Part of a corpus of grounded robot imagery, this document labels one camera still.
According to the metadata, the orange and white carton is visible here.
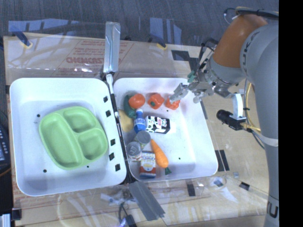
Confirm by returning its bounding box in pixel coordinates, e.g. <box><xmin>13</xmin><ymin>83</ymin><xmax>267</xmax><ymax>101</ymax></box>
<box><xmin>139</xmin><ymin>150</ymin><xmax>157</xmax><ymax>179</ymax></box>

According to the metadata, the white plastic tray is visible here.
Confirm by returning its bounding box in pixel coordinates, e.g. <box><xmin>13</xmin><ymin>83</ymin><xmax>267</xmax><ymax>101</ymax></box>
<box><xmin>9</xmin><ymin>77</ymin><xmax>127</xmax><ymax>197</ymax></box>
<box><xmin>113</xmin><ymin>77</ymin><xmax>219</xmax><ymax>183</ymax></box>

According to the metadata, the blue plastic bottle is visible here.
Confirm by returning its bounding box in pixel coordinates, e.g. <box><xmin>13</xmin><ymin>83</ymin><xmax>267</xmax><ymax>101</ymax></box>
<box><xmin>133</xmin><ymin>108</ymin><xmax>147</xmax><ymax>133</ymax></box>

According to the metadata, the orange toy carrot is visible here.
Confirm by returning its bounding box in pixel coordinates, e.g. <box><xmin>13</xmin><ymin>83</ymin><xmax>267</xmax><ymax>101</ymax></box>
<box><xmin>150</xmin><ymin>139</ymin><xmax>172</xmax><ymax>175</ymax></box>

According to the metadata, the brown cardboard board red print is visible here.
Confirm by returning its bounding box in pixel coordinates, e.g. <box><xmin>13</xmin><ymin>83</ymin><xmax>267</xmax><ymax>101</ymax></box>
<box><xmin>3</xmin><ymin>32</ymin><xmax>270</xmax><ymax>227</ymax></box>

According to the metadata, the dark green toy cucumber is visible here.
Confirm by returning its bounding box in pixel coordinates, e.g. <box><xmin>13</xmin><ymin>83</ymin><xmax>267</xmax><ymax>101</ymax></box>
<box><xmin>123</xmin><ymin>94</ymin><xmax>137</xmax><ymax>119</ymax></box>

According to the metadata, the small silver can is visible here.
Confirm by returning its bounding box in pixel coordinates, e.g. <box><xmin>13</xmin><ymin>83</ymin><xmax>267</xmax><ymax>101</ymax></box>
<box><xmin>134</xmin><ymin>130</ymin><xmax>152</xmax><ymax>150</ymax></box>

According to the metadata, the orange toy tomato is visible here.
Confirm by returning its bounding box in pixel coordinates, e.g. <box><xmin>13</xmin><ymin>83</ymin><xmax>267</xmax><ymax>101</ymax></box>
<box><xmin>128</xmin><ymin>93</ymin><xmax>146</xmax><ymax>109</ymax></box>

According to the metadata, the small can with red label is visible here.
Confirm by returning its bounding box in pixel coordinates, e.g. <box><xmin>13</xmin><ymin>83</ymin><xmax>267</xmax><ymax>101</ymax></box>
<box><xmin>125</xmin><ymin>141</ymin><xmax>143</xmax><ymax>163</ymax></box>

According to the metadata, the black and white milk carton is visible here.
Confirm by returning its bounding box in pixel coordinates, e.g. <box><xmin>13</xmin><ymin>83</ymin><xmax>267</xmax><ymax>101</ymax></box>
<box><xmin>144</xmin><ymin>115</ymin><xmax>171</xmax><ymax>135</ymax></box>

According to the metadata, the green divided plate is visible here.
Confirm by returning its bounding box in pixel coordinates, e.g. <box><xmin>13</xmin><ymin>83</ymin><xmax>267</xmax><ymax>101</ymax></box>
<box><xmin>38</xmin><ymin>105</ymin><xmax>109</xmax><ymax>171</ymax></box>

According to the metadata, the black cylinder on white bracket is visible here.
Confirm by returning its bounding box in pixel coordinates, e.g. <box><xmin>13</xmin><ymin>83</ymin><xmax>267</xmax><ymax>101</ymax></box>
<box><xmin>216</xmin><ymin>92</ymin><xmax>247</xmax><ymax>131</ymax></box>

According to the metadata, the orange toy bell pepper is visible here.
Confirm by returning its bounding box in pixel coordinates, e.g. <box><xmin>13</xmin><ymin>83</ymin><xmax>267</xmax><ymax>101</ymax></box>
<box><xmin>165</xmin><ymin>96</ymin><xmax>181</xmax><ymax>111</ymax></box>
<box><xmin>147</xmin><ymin>92</ymin><xmax>165</xmax><ymax>110</ymax></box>

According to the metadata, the black block with thin wires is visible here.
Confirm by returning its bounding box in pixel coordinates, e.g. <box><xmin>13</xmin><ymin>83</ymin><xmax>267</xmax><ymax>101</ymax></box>
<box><xmin>125</xmin><ymin>214</ymin><xmax>137</xmax><ymax>227</ymax></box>

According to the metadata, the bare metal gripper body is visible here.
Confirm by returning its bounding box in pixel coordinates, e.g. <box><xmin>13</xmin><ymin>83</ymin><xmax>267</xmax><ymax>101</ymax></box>
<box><xmin>188</xmin><ymin>70</ymin><xmax>232</xmax><ymax>99</ymax></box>

